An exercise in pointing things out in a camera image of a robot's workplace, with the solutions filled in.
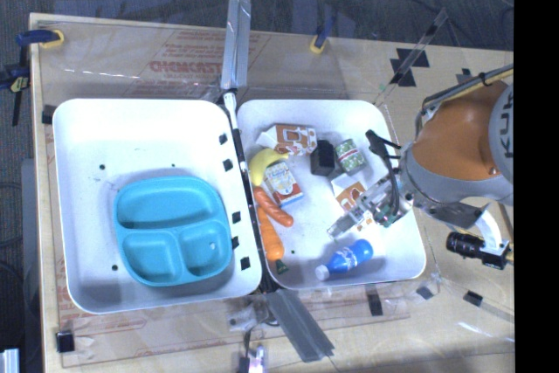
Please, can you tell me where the blue divided plate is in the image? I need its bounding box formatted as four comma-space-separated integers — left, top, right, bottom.
113, 175, 234, 288

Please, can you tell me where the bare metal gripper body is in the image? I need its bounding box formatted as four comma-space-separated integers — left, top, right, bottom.
363, 175, 414, 229

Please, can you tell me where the red and white juice carton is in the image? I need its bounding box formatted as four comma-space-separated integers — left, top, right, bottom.
262, 160, 306, 208

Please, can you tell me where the orange sausage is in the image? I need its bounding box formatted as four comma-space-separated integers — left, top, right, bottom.
252, 185, 295, 229

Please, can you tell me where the blue bottle with white cap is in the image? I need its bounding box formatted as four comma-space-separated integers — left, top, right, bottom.
314, 238, 376, 282

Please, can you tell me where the black block with thin wires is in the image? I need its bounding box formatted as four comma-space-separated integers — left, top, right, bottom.
237, 344, 266, 373

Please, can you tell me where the yellow banana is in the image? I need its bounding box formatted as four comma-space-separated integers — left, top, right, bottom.
248, 148, 290, 188

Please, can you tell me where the black cylinder on white bracket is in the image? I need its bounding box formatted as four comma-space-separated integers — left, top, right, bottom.
445, 204, 513, 271

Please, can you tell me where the white plastic tray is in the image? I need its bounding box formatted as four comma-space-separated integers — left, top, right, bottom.
52, 97, 264, 315
235, 99, 428, 292

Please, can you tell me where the orange carrot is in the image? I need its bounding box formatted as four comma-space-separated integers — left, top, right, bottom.
256, 206, 290, 275

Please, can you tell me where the green and white can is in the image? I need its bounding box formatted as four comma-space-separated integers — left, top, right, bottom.
334, 137, 368, 176

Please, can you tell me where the black cube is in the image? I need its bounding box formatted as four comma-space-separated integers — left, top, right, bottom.
309, 139, 338, 177

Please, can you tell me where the orange and white carton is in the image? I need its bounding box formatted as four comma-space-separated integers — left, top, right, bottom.
255, 122, 319, 157
329, 171, 376, 233

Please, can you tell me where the brown cardboard board, red print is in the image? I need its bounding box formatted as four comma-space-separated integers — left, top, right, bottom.
36, 19, 414, 369

